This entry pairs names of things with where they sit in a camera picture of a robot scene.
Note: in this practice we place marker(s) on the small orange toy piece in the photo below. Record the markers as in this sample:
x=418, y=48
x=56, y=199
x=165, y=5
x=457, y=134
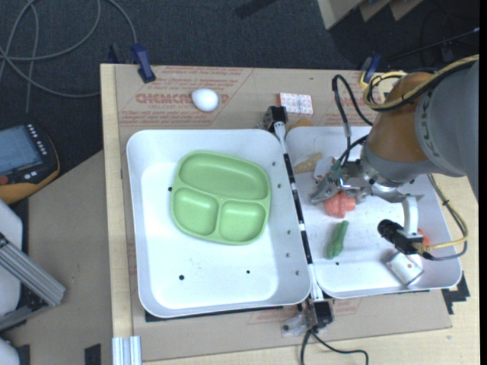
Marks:
x=424, y=238

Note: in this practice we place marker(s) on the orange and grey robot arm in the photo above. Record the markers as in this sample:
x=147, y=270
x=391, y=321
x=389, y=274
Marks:
x=411, y=135

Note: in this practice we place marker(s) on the tan bread slice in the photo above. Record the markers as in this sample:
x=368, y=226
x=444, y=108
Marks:
x=306, y=164

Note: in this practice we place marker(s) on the thin black and white rod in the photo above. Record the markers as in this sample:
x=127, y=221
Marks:
x=300, y=219

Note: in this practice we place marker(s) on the green divided plate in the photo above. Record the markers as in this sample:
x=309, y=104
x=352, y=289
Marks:
x=217, y=196

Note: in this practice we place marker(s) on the orange and white carton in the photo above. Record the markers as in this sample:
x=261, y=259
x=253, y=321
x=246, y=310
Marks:
x=296, y=104

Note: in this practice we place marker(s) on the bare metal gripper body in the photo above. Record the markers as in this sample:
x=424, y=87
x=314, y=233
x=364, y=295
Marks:
x=355, y=175

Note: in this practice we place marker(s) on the white plastic tray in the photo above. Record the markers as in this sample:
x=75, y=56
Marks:
x=213, y=276
x=365, y=249

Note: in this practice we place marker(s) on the white egg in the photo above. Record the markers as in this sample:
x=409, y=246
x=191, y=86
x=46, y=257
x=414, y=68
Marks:
x=205, y=99

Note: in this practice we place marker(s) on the black cylinder on white bracket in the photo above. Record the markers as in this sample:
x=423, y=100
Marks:
x=399, y=236

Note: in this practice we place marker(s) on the green pea pod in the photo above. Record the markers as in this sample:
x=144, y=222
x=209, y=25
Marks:
x=336, y=240

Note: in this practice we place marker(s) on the brown cardboard board red print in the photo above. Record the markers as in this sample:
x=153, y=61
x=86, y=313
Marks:
x=236, y=337

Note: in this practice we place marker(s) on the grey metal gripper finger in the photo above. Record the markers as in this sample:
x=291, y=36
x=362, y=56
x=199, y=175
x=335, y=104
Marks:
x=322, y=191
x=357, y=195

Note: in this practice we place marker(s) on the orange toy carrot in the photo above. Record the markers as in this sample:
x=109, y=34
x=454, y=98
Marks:
x=336, y=205

